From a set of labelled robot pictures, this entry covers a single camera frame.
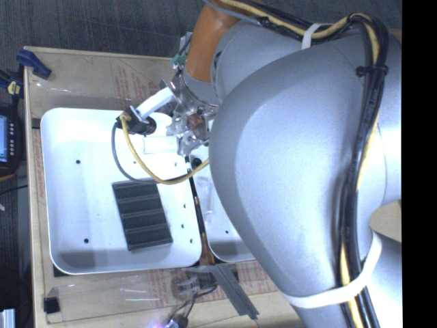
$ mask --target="wire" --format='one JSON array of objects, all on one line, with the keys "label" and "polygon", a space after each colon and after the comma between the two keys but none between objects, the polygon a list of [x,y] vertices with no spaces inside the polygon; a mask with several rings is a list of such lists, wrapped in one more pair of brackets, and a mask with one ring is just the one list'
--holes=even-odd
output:
[{"label": "wire", "polygon": [[[277,18],[277,17],[272,16],[271,14],[267,14],[264,11],[262,11],[260,8],[249,5],[247,3],[243,3],[241,1],[236,1],[236,0],[218,0],[218,1],[225,3],[226,5],[229,5],[229,6],[233,6],[235,8],[240,8],[241,10],[250,12],[256,16],[268,16],[268,18],[271,20],[272,23],[274,23],[276,25],[283,26],[283,27],[287,27],[288,29],[294,31],[295,33],[297,33],[300,36],[304,36],[304,34],[306,32],[306,29],[304,29],[304,28],[297,27],[289,22],[284,21],[282,18]],[[313,38],[314,39],[322,39],[322,38],[329,36],[330,34],[335,33],[336,31],[340,30],[347,23],[347,21],[348,21],[348,17],[343,17],[341,20],[339,20],[335,24],[331,25],[327,29],[325,29],[323,31],[315,32],[313,34]]]},{"label": "wire", "polygon": [[209,164],[210,160],[206,159],[202,162],[202,164],[200,164],[198,167],[196,167],[196,169],[194,169],[193,171],[182,175],[182,176],[178,176],[177,178],[171,178],[168,180],[163,180],[162,178],[159,178],[157,175],[155,175],[148,167],[147,165],[141,160],[140,156],[138,155],[137,151],[135,150],[135,147],[133,146],[130,137],[129,137],[129,132],[128,132],[128,125],[127,125],[127,121],[130,120],[130,116],[123,112],[120,116],[120,121],[122,122],[122,129],[123,129],[123,134],[124,137],[126,139],[126,143],[128,144],[128,147],[130,149],[130,151],[132,152],[132,155],[135,157],[135,160],[138,162],[138,164],[143,168],[143,170],[145,172],[147,172],[151,178],[153,178],[157,183],[161,183],[163,185],[176,185],[178,183],[184,182],[186,180],[188,180],[190,177],[194,176],[194,174],[196,174],[198,171],[202,170],[206,165]]},{"label": "wire", "polygon": [[[380,21],[371,20],[362,14],[356,14],[353,19],[365,26],[367,37],[372,44],[372,52],[371,55],[367,55],[367,69],[371,71],[366,76],[363,113],[354,144],[352,161],[341,192],[340,272],[342,284],[347,284],[356,278],[362,267],[358,251],[356,226],[358,190],[367,164],[367,151],[373,141],[378,121],[386,72],[384,64],[388,38],[388,32]],[[367,287],[354,298],[354,302],[348,304],[351,311],[353,311],[351,312],[353,313],[352,316],[357,316],[356,309],[359,310],[359,327],[379,327]]]},{"label": "wire", "polygon": [[11,188],[11,189],[6,189],[5,191],[0,192],[0,195],[16,191],[17,189],[25,189],[26,187],[28,187],[27,184],[25,184],[24,186],[18,186],[18,187],[14,187],[14,188]]},{"label": "wire", "polygon": [[225,8],[221,8],[220,6],[217,6],[217,5],[213,4],[210,0],[202,0],[202,1],[206,5],[210,6],[211,8],[213,8],[213,9],[219,11],[219,12],[222,12],[224,14],[228,14],[230,16],[242,19],[242,20],[247,21],[249,23],[252,23],[254,25],[260,25],[259,22],[256,19],[254,19],[253,17],[249,17],[249,16],[246,16],[245,14],[239,14],[238,12],[231,11],[231,10],[228,10],[228,9],[225,9]]},{"label": "wire", "polygon": [[189,44],[190,44],[190,42],[191,42],[191,37],[192,37],[192,36],[193,36],[193,35],[190,35],[190,36],[188,37],[188,39],[186,40],[184,46],[179,50],[179,52],[178,52],[178,55],[179,55],[179,56],[182,56],[182,54],[184,53],[184,51],[186,50],[186,48],[189,46]]},{"label": "wire", "polygon": [[153,180],[139,180],[137,178],[134,178],[123,169],[123,167],[120,164],[120,161],[118,159],[117,149],[115,148],[115,131],[116,131],[116,129],[117,129],[117,123],[114,123],[114,125],[112,127],[112,132],[111,132],[111,148],[112,148],[112,155],[114,157],[114,161],[118,167],[118,170],[120,170],[120,172],[131,181],[139,182],[139,183],[142,183],[145,185],[154,184],[155,182]]},{"label": "wire", "polygon": [[271,14],[272,16],[276,16],[277,18],[284,18],[286,21],[292,21],[293,24],[300,25],[302,27],[310,27],[313,23],[309,22],[307,20],[303,20],[301,18],[298,18],[297,16],[293,16],[291,14],[288,14],[284,11],[278,10],[276,8],[273,8],[271,6],[265,5],[263,3],[257,3],[252,0],[238,0],[243,3],[246,3],[247,5],[251,5],[253,7],[259,8],[261,11],[264,11],[267,14]]},{"label": "wire", "polygon": [[174,309],[170,315],[169,318],[167,320],[167,322],[170,322],[170,320],[172,320],[174,318],[174,316],[182,309],[184,309],[185,307],[187,307],[188,305],[190,305],[190,308],[188,309],[188,312],[185,313],[183,315],[184,318],[188,318],[188,315],[191,313],[191,310],[193,309],[193,306],[196,302],[196,300],[200,297],[203,297],[205,295],[210,294],[211,292],[214,292],[217,289],[217,286],[213,286],[211,289],[199,294],[198,292],[196,292],[190,299],[188,299],[187,301],[185,301],[181,306],[178,306],[176,309]]}]

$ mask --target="yellow cable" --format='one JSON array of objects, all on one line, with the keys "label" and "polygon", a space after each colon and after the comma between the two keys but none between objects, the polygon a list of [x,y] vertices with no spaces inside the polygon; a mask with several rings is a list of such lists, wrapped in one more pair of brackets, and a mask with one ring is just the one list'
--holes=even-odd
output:
[{"label": "yellow cable", "polygon": [[[240,8],[244,11],[250,12],[256,16],[267,16],[269,18],[269,20],[272,21],[272,23],[276,24],[276,25],[280,25],[283,27],[286,27],[292,31],[294,31],[295,33],[297,33],[300,36],[304,36],[305,32],[307,31],[306,29],[297,27],[291,23],[287,23],[284,22],[283,20],[280,20],[274,16],[271,16],[263,11],[261,11],[258,8],[255,8],[253,6],[250,6],[246,3],[243,3],[241,1],[236,1],[236,0],[218,0],[220,2],[223,2],[229,6],[233,6],[235,8]],[[368,21],[371,21],[371,18],[368,17],[366,14],[362,14],[362,13],[356,13],[356,14],[352,14],[350,17],[353,16],[361,16],[363,18],[366,18]],[[339,20],[338,22],[334,23],[333,25],[331,25],[329,28],[323,30],[323,31],[317,31],[315,33],[313,33],[313,35],[311,36],[312,39],[322,39],[325,38],[333,33],[335,33],[336,31],[338,31],[339,29],[341,29],[342,27],[344,27],[346,25],[348,21],[348,17],[343,17],[341,20]],[[376,63],[377,57],[378,57],[378,53],[379,53],[379,43],[378,43],[378,39],[376,37],[375,31],[369,26],[366,25],[367,31],[369,33],[369,39],[370,42],[372,44],[372,51],[373,51],[373,62]]]},{"label": "yellow cable", "polygon": [[372,129],[371,129],[371,133],[369,135],[369,139],[367,139],[367,142],[364,146],[364,150],[363,150],[363,156],[361,157],[361,162],[360,162],[360,167],[359,167],[359,171],[358,171],[358,180],[356,182],[356,192],[358,192],[358,190],[360,189],[361,183],[363,181],[363,177],[364,177],[364,173],[367,170],[367,166],[369,164],[369,159],[370,159],[370,148],[373,146],[373,143],[375,141],[375,136],[376,136],[376,128],[378,127],[378,118],[379,118],[380,114],[378,112],[377,116],[376,116],[376,120],[373,123]]},{"label": "yellow cable", "polygon": [[138,155],[137,151],[135,150],[134,146],[132,145],[132,142],[131,142],[130,137],[129,137],[128,125],[126,123],[126,122],[131,120],[130,116],[127,113],[122,113],[119,118],[122,121],[123,134],[124,134],[124,137],[126,139],[126,143],[128,144],[130,151],[132,152],[132,155],[135,157],[135,160],[143,168],[143,170],[145,172],[147,172],[150,175],[150,177],[153,178],[158,183],[162,183],[163,185],[176,185],[178,183],[184,182],[185,180],[188,180],[190,177],[192,177],[194,174],[196,174],[199,170],[203,169],[210,162],[209,159],[206,159],[204,162],[202,162],[201,165],[199,165],[196,169],[194,169],[193,171],[191,171],[188,174],[182,175],[179,178],[175,178],[175,179],[171,179],[171,180],[163,180],[163,179],[159,178],[157,175],[155,175],[147,167],[147,165],[141,160],[140,156]]},{"label": "yellow cable", "polygon": [[[350,283],[350,275],[349,275],[349,269],[348,269],[348,263],[346,261],[346,247],[344,243],[341,245],[341,251],[340,251],[340,274],[341,274],[341,283],[342,285],[346,285]],[[356,303],[355,298],[349,300],[347,302],[350,316],[352,317],[352,320],[354,321],[354,325],[356,328],[363,328],[364,324],[361,319],[360,311],[358,310],[358,304]]]}]

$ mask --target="electronic device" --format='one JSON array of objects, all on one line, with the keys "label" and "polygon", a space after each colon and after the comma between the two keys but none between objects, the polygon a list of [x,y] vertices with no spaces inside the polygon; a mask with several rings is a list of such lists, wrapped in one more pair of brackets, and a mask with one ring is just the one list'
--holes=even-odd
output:
[{"label": "electronic device", "polygon": [[10,107],[0,107],[0,180],[15,175],[23,154],[23,130],[17,113],[18,99]]}]

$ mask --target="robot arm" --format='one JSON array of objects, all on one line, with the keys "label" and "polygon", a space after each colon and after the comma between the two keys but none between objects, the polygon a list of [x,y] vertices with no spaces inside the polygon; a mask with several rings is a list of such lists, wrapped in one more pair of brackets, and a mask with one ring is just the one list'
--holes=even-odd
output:
[{"label": "robot arm", "polygon": [[[278,11],[253,0],[236,1],[255,18],[240,8],[229,17],[222,15],[229,0],[204,1],[186,65],[171,82],[177,99],[168,133],[180,135],[179,153],[209,144],[226,213],[286,298],[353,282],[381,239],[379,261],[359,294],[312,308],[292,300],[307,327],[401,327],[401,245],[369,227],[375,209],[401,198],[398,41],[353,14],[302,49],[304,35],[290,36],[305,33],[305,21],[281,24]],[[269,17],[257,16],[260,10]],[[378,121],[366,117],[375,103]],[[342,259],[345,249],[356,252],[355,269]]]}]

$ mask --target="white cable tie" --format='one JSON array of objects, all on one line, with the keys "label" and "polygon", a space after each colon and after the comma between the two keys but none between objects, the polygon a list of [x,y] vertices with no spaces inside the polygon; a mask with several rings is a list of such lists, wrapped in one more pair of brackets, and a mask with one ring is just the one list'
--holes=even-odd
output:
[{"label": "white cable tie", "polygon": [[319,294],[309,295],[308,297],[293,297],[284,293],[282,293],[282,295],[293,306],[304,309],[321,308],[323,306],[345,303],[353,299],[368,285],[371,274],[380,258],[381,251],[381,238],[373,232],[370,250],[363,265],[363,270],[353,281],[345,286],[333,288]]},{"label": "white cable tie", "polygon": [[303,35],[303,39],[302,39],[302,50],[305,50],[305,49],[308,49],[311,47],[311,40],[312,40],[313,34],[322,25],[331,25],[331,24],[330,23],[314,23],[314,24],[312,24],[312,26],[310,26],[310,28],[308,28],[306,30],[305,34]]}]

